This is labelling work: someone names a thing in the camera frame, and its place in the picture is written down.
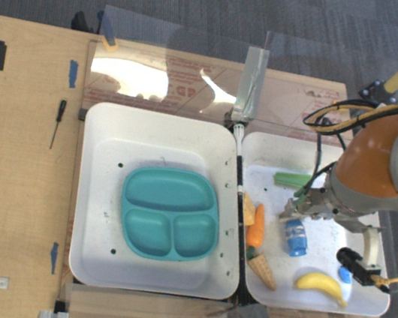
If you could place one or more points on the white plastic tray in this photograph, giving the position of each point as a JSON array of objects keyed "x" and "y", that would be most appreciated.
[
  {"x": 101, "y": 194},
  {"x": 325, "y": 245}
]

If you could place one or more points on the green toy celery stick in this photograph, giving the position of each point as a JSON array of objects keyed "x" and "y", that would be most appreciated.
[{"x": 290, "y": 179}]

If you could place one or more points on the orange toy carrot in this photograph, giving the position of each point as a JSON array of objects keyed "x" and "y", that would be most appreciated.
[{"x": 256, "y": 229}]

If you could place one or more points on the brown cardboard board red print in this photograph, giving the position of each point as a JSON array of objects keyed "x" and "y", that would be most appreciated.
[{"x": 195, "y": 93}]

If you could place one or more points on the blue plastic bottle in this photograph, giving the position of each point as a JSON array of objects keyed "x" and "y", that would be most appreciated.
[{"x": 296, "y": 238}]

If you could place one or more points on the teal divided plate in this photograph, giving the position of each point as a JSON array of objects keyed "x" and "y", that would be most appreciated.
[{"x": 170, "y": 214}]

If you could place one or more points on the small white square piece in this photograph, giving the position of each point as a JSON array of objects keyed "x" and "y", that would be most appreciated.
[{"x": 2, "y": 282}]

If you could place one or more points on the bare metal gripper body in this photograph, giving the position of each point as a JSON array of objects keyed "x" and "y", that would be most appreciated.
[{"x": 315, "y": 203}]

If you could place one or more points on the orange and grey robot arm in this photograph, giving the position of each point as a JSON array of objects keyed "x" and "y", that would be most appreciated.
[{"x": 370, "y": 158}]

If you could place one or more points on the black cylinder on white bracket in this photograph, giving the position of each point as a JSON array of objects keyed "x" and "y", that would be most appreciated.
[{"x": 359, "y": 264}]

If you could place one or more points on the yellow banana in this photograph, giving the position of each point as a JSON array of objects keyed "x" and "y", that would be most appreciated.
[{"x": 320, "y": 283}]

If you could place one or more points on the black screwdriver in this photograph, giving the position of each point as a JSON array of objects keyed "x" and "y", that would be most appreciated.
[{"x": 60, "y": 114}]

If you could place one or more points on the tan toy ice cream cone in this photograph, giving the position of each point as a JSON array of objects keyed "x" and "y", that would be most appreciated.
[{"x": 264, "y": 269}]

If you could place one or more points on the yellow toy cheese wedge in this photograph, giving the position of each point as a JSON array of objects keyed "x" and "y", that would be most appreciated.
[{"x": 249, "y": 210}]

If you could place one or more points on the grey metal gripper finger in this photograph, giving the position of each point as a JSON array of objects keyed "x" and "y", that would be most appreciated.
[{"x": 289, "y": 210}]

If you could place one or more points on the small blue oval toy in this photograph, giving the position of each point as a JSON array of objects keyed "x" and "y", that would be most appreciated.
[{"x": 345, "y": 274}]

